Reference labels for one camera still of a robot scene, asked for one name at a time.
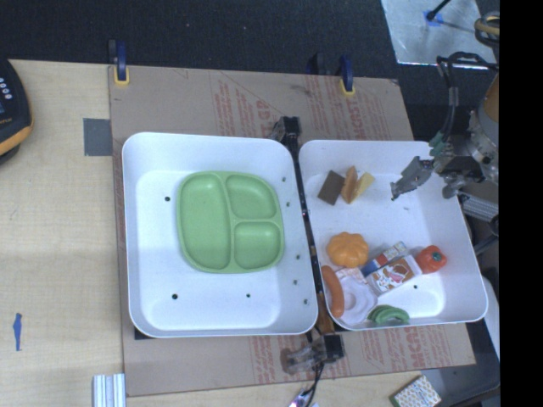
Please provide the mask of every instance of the green divided plate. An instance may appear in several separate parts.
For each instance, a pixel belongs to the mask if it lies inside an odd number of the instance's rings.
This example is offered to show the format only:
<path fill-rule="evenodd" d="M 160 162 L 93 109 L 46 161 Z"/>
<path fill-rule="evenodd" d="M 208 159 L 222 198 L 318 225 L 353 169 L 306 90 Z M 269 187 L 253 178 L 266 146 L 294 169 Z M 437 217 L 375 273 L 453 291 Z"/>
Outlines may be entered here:
<path fill-rule="evenodd" d="M 283 256 L 283 219 L 270 185 L 251 174 L 197 172 L 177 190 L 177 231 L 196 269 L 246 273 L 274 266 Z"/>

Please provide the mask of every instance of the toy sausage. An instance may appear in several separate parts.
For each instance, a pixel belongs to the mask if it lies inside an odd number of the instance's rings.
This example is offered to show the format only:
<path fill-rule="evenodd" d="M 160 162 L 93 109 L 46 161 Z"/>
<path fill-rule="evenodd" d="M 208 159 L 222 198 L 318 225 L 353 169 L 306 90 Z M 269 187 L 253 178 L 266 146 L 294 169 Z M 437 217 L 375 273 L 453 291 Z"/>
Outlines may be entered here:
<path fill-rule="evenodd" d="M 329 265 L 321 267 L 322 279 L 325 281 L 332 296 L 332 303 L 329 304 L 332 316 L 339 318 L 345 310 L 345 297 L 343 287 L 335 271 Z"/>

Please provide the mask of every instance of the toy food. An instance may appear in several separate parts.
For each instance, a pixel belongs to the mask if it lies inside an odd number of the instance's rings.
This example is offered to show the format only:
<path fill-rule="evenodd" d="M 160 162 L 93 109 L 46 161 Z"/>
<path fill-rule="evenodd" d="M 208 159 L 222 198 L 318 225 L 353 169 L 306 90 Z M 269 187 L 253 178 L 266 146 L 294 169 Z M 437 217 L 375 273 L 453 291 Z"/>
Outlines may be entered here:
<path fill-rule="evenodd" d="M 345 179 L 340 174 L 330 170 L 317 197 L 324 202 L 335 205 L 344 182 Z"/>
<path fill-rule="evenodd" d="M 355 268 L 367 262 L 369 246 L 361 234 L 341 232 L 330 239 L 326 251 L 334 264 Z"/>
<path fill-rule="evenodd" d="M 375 181 L 372 174 L 365 172 L 360 179 L 356 167 L 351 166 L 347 170 L 347 175 L 343 187 L 341 188 L 341 197 L 348 204 L 351 204 L 356 198 L 363 194 L 369 186 Z"/>
<path fill-rule="evenodd" d="M 378 324 L 383 324 L 389 320 L 400 320 L 406 323 L 409 321 L 409 314 L 403 309 L 395 308 L 389 304 L 381 304 L 372 309 L 367 319 Z"/>
<path fill-rule="evenodd" d="M 403 241 L 397 242 L 391 248 L 384 250 L 377 258 L 366 262 L 361 268 L 362 275 L 370 276 L 374 271 L 379 270 L 383 265 L 387 265 L 391 260 L 407 254 L 407 247 Z"/>
<path fill-rule="evenodd" d="M 330 295 L 332 296 L 332 303 L 329 304 L 330 313 L 332 316 L 339 318 L 345 310 L 345 297 L 343 295 L 343 287 L 338 279 L 338 276 L 333 271 L 330 265 L 323 265 L 321 267 L 322 279 L 326 283 Z"/>
<path fill-rule="evenodd" d="M 434 273 L 447 263 L 447 257 L 437 246 L 424 248 L 415 260 L 424 274 Z"/>
<path fill-rule="evenodd" d="M 377 304 L 377 295 L 366 283 L 358 267 L 344 267 L 335 273 L 343 288 L 345 301 L 341 323 L 358 326 L 364 322 L 369 311 Z"/>
<path fill-rule="evenodd" d="M 423 272 L 415 258 L 407 254 L 403 258 L 396 259 L 374 271 L 366 277 L 367 284 L 377 294 L 384 294 L 421 275 Z"/>

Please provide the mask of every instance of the black device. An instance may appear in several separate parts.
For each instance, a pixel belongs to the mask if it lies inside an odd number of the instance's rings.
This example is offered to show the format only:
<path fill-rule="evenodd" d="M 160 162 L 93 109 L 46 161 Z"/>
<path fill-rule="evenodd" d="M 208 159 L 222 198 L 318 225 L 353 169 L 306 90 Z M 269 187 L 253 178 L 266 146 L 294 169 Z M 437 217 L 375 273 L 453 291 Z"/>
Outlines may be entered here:
<path fill-rule="evenodd" d="M 34 126 L 25 89 L 7 59 L 0 59 L 0 164 L 12 158 Z"/>

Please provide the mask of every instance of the dark floor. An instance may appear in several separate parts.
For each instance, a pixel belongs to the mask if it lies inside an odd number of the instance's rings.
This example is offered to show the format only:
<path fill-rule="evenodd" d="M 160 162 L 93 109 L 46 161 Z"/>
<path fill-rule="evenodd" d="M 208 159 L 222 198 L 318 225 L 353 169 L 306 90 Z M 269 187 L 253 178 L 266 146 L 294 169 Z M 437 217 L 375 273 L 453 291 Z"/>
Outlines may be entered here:
<path fill-rule="evenodd" d="M 476 3 L 481 14 L 500 8 Z M 447 110 L 435 67 L 397 64 L 381 0 L 0 0 L 0 10 L 0 56 L 9 59 L 107 63 L 117 39 L 128 64 L 304 73 L 316 52 L 332 72 L 347 53 L 355 76 L 398 79 L 417 140 L 429 140 Z M 493 76 L 457 75 L 456 131 Z"/>

